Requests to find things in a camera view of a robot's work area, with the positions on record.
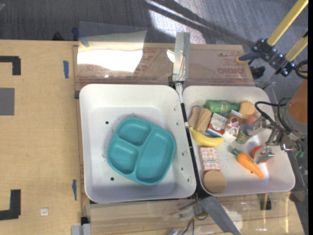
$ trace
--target wooden board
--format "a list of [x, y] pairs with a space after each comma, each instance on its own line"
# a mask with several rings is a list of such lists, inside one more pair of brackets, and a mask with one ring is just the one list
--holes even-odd
[[[11, 189], [20, 189], [22, 199], [19, 218], [0, 221], [1, 234], [66, 235], [80, 223], [74, 44], [0, 40], [0, 55], [22, 63], [20, 76], [12, 75], [12, 64], [0, 63], [0, 87], [15, 88], [14, 116], [0, 116], [0, 210], [9, 209]], [[45, 207], [49, 215], [41, 216]]]

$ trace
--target blue tape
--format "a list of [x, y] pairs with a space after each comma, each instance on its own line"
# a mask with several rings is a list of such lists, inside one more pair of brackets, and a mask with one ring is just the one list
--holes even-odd
[[76, 180], [75, 179], [73, 179], [72, 189], [74, 192], [74, 198], [75, 198], [75, 200], [77, 200], [77, 186], [76, 186]]
[[68, 61], [63, 60], [63, 71], [65, 78], [69, 78], [68, 73], [69, 73], [69, 68], [68, 68]]

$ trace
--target small box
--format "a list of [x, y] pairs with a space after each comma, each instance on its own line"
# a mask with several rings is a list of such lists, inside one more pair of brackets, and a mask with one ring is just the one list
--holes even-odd
[[203, 171], [221, 170], [216, 149], [214, 147], [201, 147], [199, 149]]
[[226, 117], [223, 117], [222, 115], [214, 112], [206, 132], [213, 136], [221, 137], [224, 133], [226, 122]]
[[236, 140], [238, 133], [239, 133], [240, 126], [243, 121], [242, 116], [243, 115], [240, 114], [239, 112], [231, 110], [225, 129], [224, 129], [223, 138], [229, 141]]

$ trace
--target green bottle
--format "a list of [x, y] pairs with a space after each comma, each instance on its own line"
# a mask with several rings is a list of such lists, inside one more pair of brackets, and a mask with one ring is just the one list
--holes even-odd
[[204, 107], [209, 109], [212, 113], [227, 113], [231, 110], [238, 112], [240, 110], [240, 104], [231, 104], [227, 101], [208, 100], [205, 102]]

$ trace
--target orange object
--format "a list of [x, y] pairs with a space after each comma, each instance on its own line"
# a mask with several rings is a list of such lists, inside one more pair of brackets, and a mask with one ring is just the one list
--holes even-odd
[[308, 124], [308, 81], [304, 80], [288, 104], [290, 115], [297, 121]]
[[253, 123], [255, 122], [255, 120], [257, 120], [258, 117], [256, 115], [250, 115], [247, 120], [245, 121], [245, 123], [251, 124], [253, 125]]
[[263, 145], [258, 145], [258, 146], [256, 146], [256, 147], [254, 147], [253, 149], [252, 149], [252, 157], [254, 158], [254, 156], [255, 156], [255, 153], [259, 150], [259, 149], [261, 149], [261, 148], [263, 148]]
[[265, 178], [262, 171], [259, 169], [258, 165], [254, 164], [252, 162], [252, 158], [247, 155], [246, 153], [240, 153], [237, 156], [238, 162], [242, 164], [245, 168], [247, 168], [249, 171], [253, 172], [254, 174], [258, 175], [261, 178]]

